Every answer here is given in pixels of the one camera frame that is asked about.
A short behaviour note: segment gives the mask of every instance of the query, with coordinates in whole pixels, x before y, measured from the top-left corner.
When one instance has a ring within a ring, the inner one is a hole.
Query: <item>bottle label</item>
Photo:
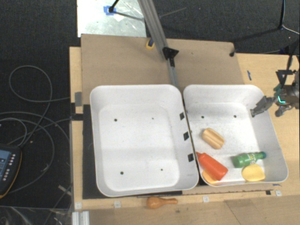
[[[250,159],[250,164],[255,164],[255,162],[256,162],[255,154],[254,153],[248,153],[247,155]]]

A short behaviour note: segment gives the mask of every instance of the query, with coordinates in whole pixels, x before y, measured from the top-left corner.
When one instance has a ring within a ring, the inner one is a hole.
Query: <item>green light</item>
[[[281,101],[280,100],[280,97],[278,96],[278,101],[280,102],[280,103],[285,103],[285,101]]]

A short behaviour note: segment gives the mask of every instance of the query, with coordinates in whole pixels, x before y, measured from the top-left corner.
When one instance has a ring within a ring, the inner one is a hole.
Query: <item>wooden table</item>
[[[288,57],[241,53],[236,56],[244,83],[256,85],[266,96],[272,96],[273,88],[278,84],[275,71],[286,67]],[[298,67],[298,61],[294,59],[291,69]],[[293,76],[290,76],[287,84],[292,80]],[[70,84],[71,102],[74,103],[75,93],[83,90],[80,47],[70,48]],[[277,118],[274,114],[276,109],[273,105],[269,111],[289,169],[285,182],[247,185],[247,189],[240,190],[236,188],[238,186],[226,189],[208,186],[196,194],[176,196],[178,205],[164,206],[158,210],[147,209],[146,198],[83,199],[83,122],[72,121],[75,210],[89,210],[91,224],[249,224],[249,219],[256,224],[281,224],[287,219],[290,221],[287,224],[297,223],[300,220],[300,212],[295,209],[300,205],[299,110],[287,111]],[[75,112],[81,114],[83,107],[77,104]],[[204,196],[209,198],[209,203],[203,202]],[[115,202],[121,203],[120,209],[115,208]]]

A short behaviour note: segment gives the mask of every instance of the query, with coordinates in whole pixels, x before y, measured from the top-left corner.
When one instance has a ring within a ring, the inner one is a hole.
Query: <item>device screen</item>
[[[0,150],[0,179],[3,176],[4,169],[6,166],[6,163],[8,162],[8,159],[10,158],[11,152]]]

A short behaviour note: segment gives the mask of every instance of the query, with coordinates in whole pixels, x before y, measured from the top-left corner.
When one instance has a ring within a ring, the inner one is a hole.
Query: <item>black floor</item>
[[[176,9],[181,12],[161,18],[168,38],[232,41],[239,53],[267,53],[288,46],[299,35],[278,30],[282,0],[154,0],[162,15]],[[299,32],[300,0],[286,0],[284,25]],[[19,66],[43,69],[52,81],[53,99],[69,96],[68,48],[79,46],[76,0],[0,0],[0,113],[30,112],[42,115],[47,103],[28,102],[14,95],[9,76]],[[17,70],[11,83],[18,94],[32,100],[49,100],[50,86],[40,71],[24,67]],[[37,123],[39,117],[23,114],[0,115]],[[51,102],[46,117],[58,121],[70,117],[70,102]],[[8,143],[23,134],[17,122],[0,122],[0,143]],[[29,131],[35,125],[26,123]],[[60,123],[68,134],[69,122]],[[37,182],[8,194],[0,205],[52,208],[70,186],[69,145],[55,126],[47,128],[55,145],[53,163]],[[23,148],[20,174],[12,187],[16,190],[43,173],[52,156],[51,139],[37,131]],[[57,208],[67,208],[64,196]]]

